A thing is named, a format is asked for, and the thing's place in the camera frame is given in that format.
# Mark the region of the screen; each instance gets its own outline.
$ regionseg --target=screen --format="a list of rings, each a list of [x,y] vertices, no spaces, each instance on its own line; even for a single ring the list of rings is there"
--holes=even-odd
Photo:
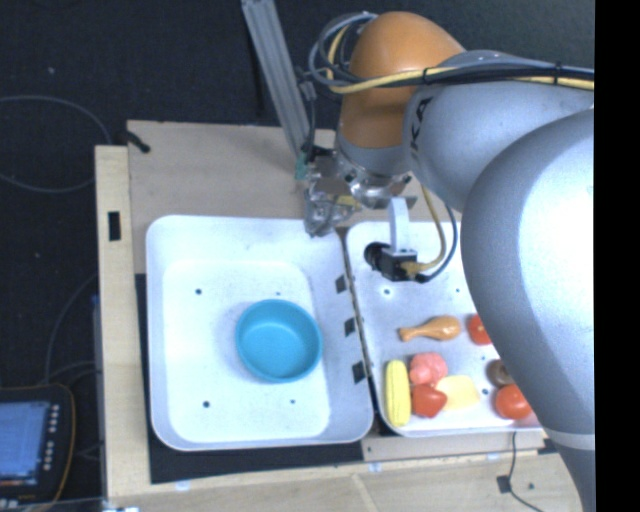
[[[0,403],[0,480],[35,484],[49,402]]]

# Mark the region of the toy tomato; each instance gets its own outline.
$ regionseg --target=toy tomato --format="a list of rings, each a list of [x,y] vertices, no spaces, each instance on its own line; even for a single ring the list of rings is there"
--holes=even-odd
[[[433,418],[447,403],[447,395],[429,384],[418,384],[411,391],[411,410],[418,416]]]
[[[490,345],[491,338],[489,338],[489,334],[487,334],[486,329],[484,328],[484,324],[482,320],[480,320],[480,315],[478,313],[474,314],[467,323],[467,330],[469,331],[469,336],[471,336],[471,341],[473,341],[476,345]]]
[[[496,393],[496,411],[503,418],[521,420],[531,414],[531,406],[516,384],[507,384]]]

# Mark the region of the plywood surface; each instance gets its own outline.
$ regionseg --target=plywood surface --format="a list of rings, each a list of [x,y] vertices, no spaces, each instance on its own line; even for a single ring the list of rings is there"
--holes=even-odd
[[[411,443],[372,434],[363,440],[365,462],[361,464],[151,485],[133,281],[135,272],[144,272],[146,228],[170,213],[300,218],[302,198],[293,171],[288,171],[292,157],[279,129],[143,121],[131,122],[129,129],[151,146],[150,153],[136,147],[96,148],[106,474],[111,503],[159,511],[174,510],[177,503],[187,503],[186,509],[194,511],[211,510],[212,503],[216,510],[240,511],[254,510],[257,503],[261,510],[424,510],[411,507],[432,494],[432,484],[437,484],[444,486],[439,494],[442,505],[430,510],[452,510],[457,495],[470,485],[477,487],[480,497],[502,501],[492,502],[489,508],[470,508],[470,503],[456,510],[518,510],[520,505],[512,499],[496,495],[495,474],[505,472],[504,453],[510,448],[509,436],[502,434]],[[332,134],[320,136],[330,140]],[[412,215],[429,218],[424,204],[416,208]],[[122,236],[117,241],[109,240],[108,213],[114,211],[119,212],[121,223]],[[375,212],[373,218],[386,219],[386,213]],[[524,450],[541,446],[540,432],[519,436]],[[491,455],[488,460],[485,452],[503,452],[503,456]],[[551,506],[545,510],[578,510],[571,508],[577,495],[557,455],[522,460],[523,478],[546,482],[536,486],[547,489],[543,498]],[[379,461],[385,461],[383,471],[371,473],[377,466],[368,463]],[[394,499],[407,508],[393,508]],[[507,508],[492,508],[503,506],[502,502]]]

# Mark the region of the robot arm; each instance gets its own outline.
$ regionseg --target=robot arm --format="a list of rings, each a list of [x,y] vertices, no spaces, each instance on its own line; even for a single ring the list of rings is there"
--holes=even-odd
[[[324,76],[345,94],[337,177],[386,208],[412,174],[462,213],[475,306],[595,510],[593,73],[467,52],[409,13],[364,22],[349,71]]]

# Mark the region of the toy sink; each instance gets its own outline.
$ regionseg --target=toy sink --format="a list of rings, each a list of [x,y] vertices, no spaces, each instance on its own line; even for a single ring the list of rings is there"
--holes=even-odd
[[[176,450],[346,443],[368,432],[364,378],[342,244],[301,220],[174,215],[147,232],[151,422]],[[317,322],[322,360],[295,382],[254,376],[237,353],[242,313],[266,299]]]
[[[443,223],[451,244],[451,223]],[[418,251],[420,261],[430,261],[440,250],[433,222],[412,222],[409,227],[411,246]],[[409,363],[415,354],[437,352],[447,362],[450,375],[469,377],[478,393],[473,407],[443,411],[435,418],[411,415],[410,421],[394,427],[384,406],[381,415],[389,427],[406,437],[427,437],[463,432],[513,431],[540,429],[535,414],[514,421],[496,414],[493,400],[497,388],[486,373],[488,364],[499,359],[491,345],[476,345],[466,329],[468,319],[476,312],[467,287],[460,251],[456,251],[446,270],[426,284],[392,282],[380,272],[372,272],[363,254],[373,241],[390,243],[389,223],[362,222],[349,229],[346,252],[351,267],[354,294],[358,304],[363,342],[367,348],[373,387],[379,403],[384,403],[384,373],[387,363],[399,359]],[[462,329],[455,339],[438,341],[417,337],[400,340],[398,329],[414,327],[441,315],[456,317]]]

